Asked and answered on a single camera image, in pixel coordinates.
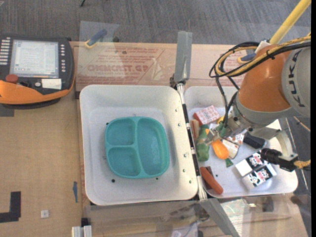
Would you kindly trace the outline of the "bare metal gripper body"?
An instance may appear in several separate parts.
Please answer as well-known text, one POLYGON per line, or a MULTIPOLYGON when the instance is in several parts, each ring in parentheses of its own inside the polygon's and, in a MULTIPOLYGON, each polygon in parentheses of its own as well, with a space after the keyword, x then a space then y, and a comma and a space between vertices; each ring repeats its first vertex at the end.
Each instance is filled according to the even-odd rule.
POLYGON ((234 137, 249 128, 249 121, 239 116, 222 116, 217 123, 214 129, 220 133, 221 138, 234 137))

